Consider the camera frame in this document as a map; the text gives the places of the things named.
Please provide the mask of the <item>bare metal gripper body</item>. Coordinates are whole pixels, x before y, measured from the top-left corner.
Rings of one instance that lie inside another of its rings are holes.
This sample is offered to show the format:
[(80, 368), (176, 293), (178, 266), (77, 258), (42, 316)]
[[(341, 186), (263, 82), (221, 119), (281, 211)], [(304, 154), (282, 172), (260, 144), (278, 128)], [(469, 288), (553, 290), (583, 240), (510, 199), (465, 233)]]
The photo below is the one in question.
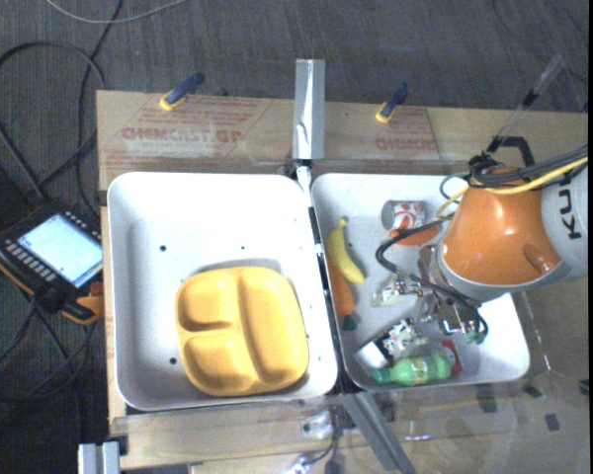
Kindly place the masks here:
[(424, 246), (419, 251), (418, 269), (424, 288), (426, 315), (435, 321), (445, 335), (461, 333), (474, 337), (480, 333), (478, 305), (448, 284), (438, 268), (436, 247)]

